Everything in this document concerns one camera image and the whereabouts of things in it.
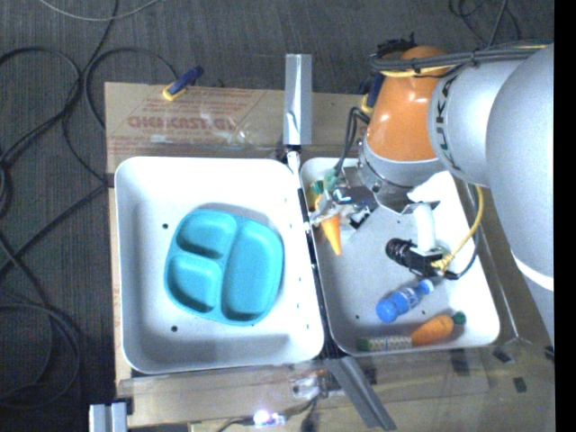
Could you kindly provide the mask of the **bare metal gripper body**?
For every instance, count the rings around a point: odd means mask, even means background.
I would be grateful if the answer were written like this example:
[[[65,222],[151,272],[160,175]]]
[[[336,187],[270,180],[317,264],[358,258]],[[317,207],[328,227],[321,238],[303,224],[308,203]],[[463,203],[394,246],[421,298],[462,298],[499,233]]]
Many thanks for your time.
[[[378,208],[373,192],[362,183],[356,166],[341,168],[331,196],[340,212],[367,210],[369,218]]]

